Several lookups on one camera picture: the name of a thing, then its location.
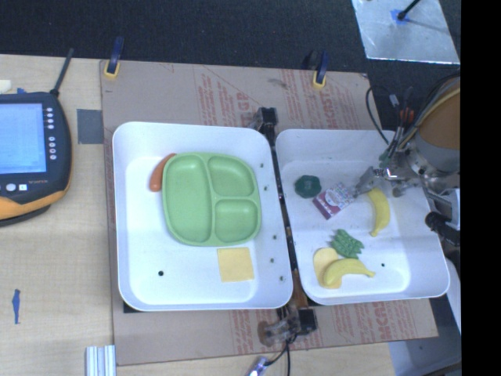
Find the silver metal sheet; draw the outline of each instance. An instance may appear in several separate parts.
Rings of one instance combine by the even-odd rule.
[[[439,0],[351,0],[369,59],[459,64]]]

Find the brown cardboard sheet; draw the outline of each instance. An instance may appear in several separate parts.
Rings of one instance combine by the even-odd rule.
[[[313,71],[122,61],[116,78],[100,63],[110,241],[114,344],[118,365],[270,353],[258,337],[276,311],[214,310],[138,313],[124,310],[117,286],[111,139],[128,121],[246,127],[259,107],[275,107],[276,133],[288,128],[372,129],[364,74],[328,72],[323,89]],[[372,97],[373,116],[378,119]],[[315,306],[319,328],[291,349],[390,342],[438,335],[428,299]]]

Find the yellow square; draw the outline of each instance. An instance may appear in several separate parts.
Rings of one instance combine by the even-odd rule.
[[[219,248],[218,262],[223,283],[254,279],[249,248]]]

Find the black floor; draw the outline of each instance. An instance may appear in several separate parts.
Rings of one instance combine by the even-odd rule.
[[[439,2],[460,57],[461,0]],[[104,59],[123,36],[124,60],[300,68],[312,50],[326,50],[329,71],[367,73],[397,96],[412,86],[415,108],[460,68],[368,60],[351,0],[0,0],[0,24],[0,54],[74,48],[74,57]],[[374,95],[383,128],[393,129],[387,94]]]

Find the dark green vegetable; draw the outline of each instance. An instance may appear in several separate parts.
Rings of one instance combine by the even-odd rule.
[[[353,259],[358,259],[358,254],[362,253],[362,248],[364,248],[361,241],[356,240],[343,229],[339,229],[336,232],[330,244],[339,255]]]
[[[294,190],[300,197],[316,197],[322,190],[319,177],[302,175],[294,184]]]

